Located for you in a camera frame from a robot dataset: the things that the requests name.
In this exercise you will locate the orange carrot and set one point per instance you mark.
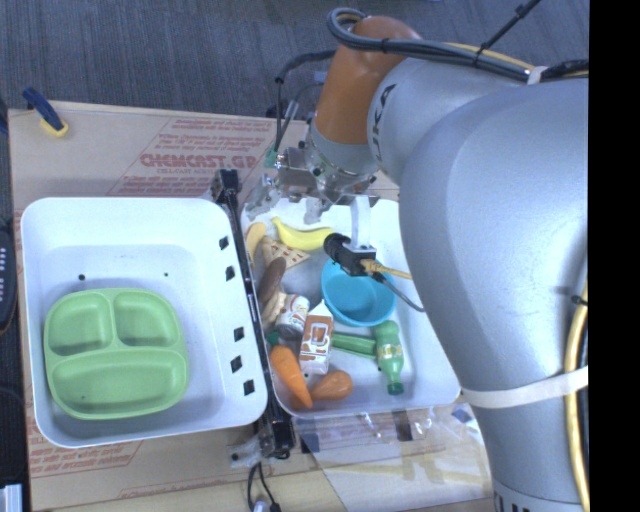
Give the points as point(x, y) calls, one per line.
point(292, 373)

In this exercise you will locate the tan biscuit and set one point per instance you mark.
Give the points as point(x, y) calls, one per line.
point(274, 309)

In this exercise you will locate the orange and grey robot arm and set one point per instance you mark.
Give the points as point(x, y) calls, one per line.
point(480, 210)

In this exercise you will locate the green plastic bottle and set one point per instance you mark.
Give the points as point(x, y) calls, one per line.
point(390, 353)

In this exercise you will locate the green divided plate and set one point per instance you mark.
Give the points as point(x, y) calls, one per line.
point(116, 353)

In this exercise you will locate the white plastic tray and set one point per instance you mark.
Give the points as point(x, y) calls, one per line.
point(425, 360)
point(130, 320)

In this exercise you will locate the small orange and white can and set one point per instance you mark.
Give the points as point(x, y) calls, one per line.
point(292, 316)

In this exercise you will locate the brown sausage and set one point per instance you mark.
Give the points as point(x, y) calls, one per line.
point(271, 280)

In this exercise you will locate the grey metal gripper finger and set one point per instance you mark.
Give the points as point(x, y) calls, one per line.
point(259, 197)
point(314, 210)

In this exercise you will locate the thin black rod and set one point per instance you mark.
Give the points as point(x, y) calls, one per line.
point(248, 295)

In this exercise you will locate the yellow banana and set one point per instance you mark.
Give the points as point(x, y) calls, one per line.
point(300, 237)

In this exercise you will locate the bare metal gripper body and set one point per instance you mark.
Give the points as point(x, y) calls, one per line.
point(320, 172)

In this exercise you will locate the black cylinder on white bracket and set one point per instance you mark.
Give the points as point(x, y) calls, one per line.
point(350, 250)

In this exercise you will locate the brown cardboard board red print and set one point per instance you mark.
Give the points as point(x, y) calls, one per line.
point(150, 150)

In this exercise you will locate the pizza slice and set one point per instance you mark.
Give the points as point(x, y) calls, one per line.
point(294, 253)

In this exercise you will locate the blue bowl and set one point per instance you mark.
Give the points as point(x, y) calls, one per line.
point(356, 300)

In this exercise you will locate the yellow potato chip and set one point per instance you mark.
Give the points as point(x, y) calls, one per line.
point(255, 238)

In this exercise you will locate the green cucumber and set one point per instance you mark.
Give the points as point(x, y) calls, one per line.
point(353, 344)

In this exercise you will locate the brown bread roll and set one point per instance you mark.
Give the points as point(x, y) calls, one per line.
point(331, 385)

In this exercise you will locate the orange and white carton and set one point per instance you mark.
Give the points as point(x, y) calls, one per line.
point(317, 343)

